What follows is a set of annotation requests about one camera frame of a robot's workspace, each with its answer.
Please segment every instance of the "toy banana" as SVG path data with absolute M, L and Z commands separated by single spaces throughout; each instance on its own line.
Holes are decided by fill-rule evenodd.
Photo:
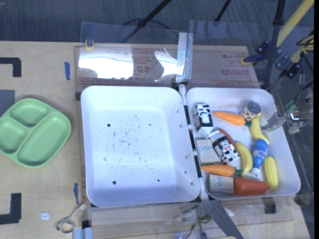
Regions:
M 257 139 L 262 139 L 264 141 L 266 141 L 266 143 L 269 145 L 269 140 L 268 138 L 262 133 L 261 128 L 260 128 L 260 124 L 259 124 L 259 116 L 261 114 L 257 114 L 252 120 L 251 120 L 251 126 L 249 127 L 250 129 L 250 133 L 252 135 L 252 137 L 254 138 L 254 140 Z
M 241 177 L 243 177 L 247 172 L 249 172 L 253 168 L 253 157 L 246 145 L 242 144 L 241 142 L 236 142 L 235 145 L 238 149 L 239 155 L 242 158 Z

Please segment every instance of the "orange carrot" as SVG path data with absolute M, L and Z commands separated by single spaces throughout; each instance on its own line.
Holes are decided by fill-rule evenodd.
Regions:
M 222 175 L 222 176 L 232 176 L 235 173 L 235 169 L 231 165 L 221 165 L 221 164 L 202 165 L 201 169 L 209 173 Z
M 241 177 L 234 181 L 234 191 L 237 196 L 264 194 L 268 189 L 269 187 L 264 181 Z
M 245 124 L 245 118 L 238 114 L 232 114 L 232 113 L 226 113 L 226 112 L 214 112 L 214 114 L 221 119 L 235 124 L 235 125 L 244 125 Z

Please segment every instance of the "blue bottle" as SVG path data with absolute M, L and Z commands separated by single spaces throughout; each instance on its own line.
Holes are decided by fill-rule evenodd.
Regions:
M 265 161 L 267 147 L 266 141 L 262 139 L 258 139 L 254 143 L 253 152 L 251 153 L 253 156 L 253 169 L 251 169 L 251 173 L 255 176 L 260 174 L 260 166 Z

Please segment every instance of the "toy milk carton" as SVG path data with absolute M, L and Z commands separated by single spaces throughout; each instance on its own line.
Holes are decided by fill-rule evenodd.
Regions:
M 214 150 L 223 164 L 230 164 L 239 159 L 239 153 L 235 148 L 235 142 L 221 128 L 209 135 Z
M 207 139 L 213 129 L 213 120 L 211 118 L 208 104 L 197 104 L 193 109 L 195 126 L 198 134 Z

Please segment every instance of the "toy food item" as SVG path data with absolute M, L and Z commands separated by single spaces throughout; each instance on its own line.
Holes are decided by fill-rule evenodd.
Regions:
M 233 177 L 210 174 L 208 177 L 208 191 L 211 193 L 234 194 Z
M 234 125 L 244 125 L 246 123 L 245 118 L 238 114 L 214 112 L 214 115 Z
M 264 181 L 236 178 L 234 181 L 234 192 L 238 196 L 264 194 L 269 189 Z
M 266 157 L 263 165 L 266 183 L 271 190 L 278 188 L 278 175 L 276 163 L 273 157 Z
M 259 117 L 260 117 L 260 113 L 257 114 L 252 120 L 251 120 L 251 125 L 249 127 L 250 129 L 250 133 L 252 135 L 252 137 L 257 140 L 257 139 L 262 139 L 264 141 L 266 141 L 266 143 L 269 145 L 270 142 L 268 140 L 268 138 L 262 133 L 261 128 L 260 128 L 260 124 L 259 124 Z
M 262 139 L 258 139 L 254 143 L 254 149 L 252 152 L 253 156 L 253 169 L 251 169 L 251 173 L 255 176 L 260 174 L 260 166 L 264 163 L 266 157 L 266 149 L 267 149 L 266 141 Z
M 201 165 L 211 165 L 215 163 L 215 153 L 210 139 L 197 139 L 196 149 Z
M 208 138 L 214 126 L 209 105 L 197 104 L 193 109 L 193 116 L 198 134 L 205 139 Z
M 251 155 L 251 152 L 246 147 L 246 145 L 242 144 L 241 142 L 236 142 L 235 145 L 237 147 L 239 155 L 242 158 L 241 177 L 243 177 L 253 168 L 253 156 Z
M 203 165 L 201 169 L 222 176 L 232 176 L 235 173 L 234 167 L 231 165 L 221 165 L 221 164 L 214 164 L 214 165 Z
M 213 148 L 223 164 L 230 164 L 239 159 L 238 151 L 234 140 L 221 128 L 210 133 L 209 138 L 212 141 Z
M 258 103 L 250 101 L 240 112 L 239 115 L 242 115 L 246 121 L 251 121 L 257 114 L 261 111 L 261 107 Z

